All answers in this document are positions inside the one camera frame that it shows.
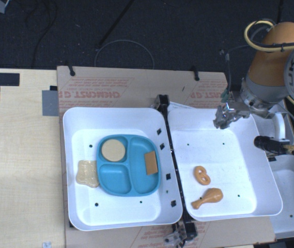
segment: robotic arm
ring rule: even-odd
[[[249,38],[249,30],[256,24],[270,26],[262,43]],[[214,126],[226,129],[231,122],[256,114],[272,117],[269,109],[284,98],[294,103],[294,23],[256,21],[244,31],[244,38],[257,53],[240,91],[229,91],[225,105],[217,108]]]

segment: blue plate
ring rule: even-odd
[[[101,148],[111,139],[120,141],[126,149],[118,162],[103,157]],[[155,151],[158,172],[147,175],[145,153]],[[117,196],[146,196],[155,192],[161,181],[160,162],[155,144],[138,135],[110,135],[101,140],[97,149],[97,173],[102,188]]]

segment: round beige object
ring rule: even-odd
[[[118,162],[125,156],[125,146],[117,139],[108,139],[101,148],[104,158],[111,162]]]

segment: dark background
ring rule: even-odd
[[[134,0],[111,30],[130,1],[11,0],[0,13],[0,68],[195,66],[228,79],[225,53],[246,45],[248,24],[294,22],[294,0]],[[254,55],[250,47],[231,52],[232,89],[240,88]]]

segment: white tray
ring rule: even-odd
[[[161,113],[152,108],[75,107],[66,111],[63,124],[69,219],[74,227],[90,231],[172,224],[181,218],[181,198]],[[96,160],[98,143],[113,134],[135,134],[154,142],[161,165],[161,182],[154,193],[114,196],[101,186],[90,188],[76,182],[78,162]]]
[[[213,125],[216,110],[176,108],[168,121],[188,213],[198,221],[277,215],[282,199],[266,154],[254,146],[258,130],[253,117],[221,130]],[[211,183],[199,184],[194,167],[203,166]],[[208,188],[223,199],[193,209],[191,202]]]

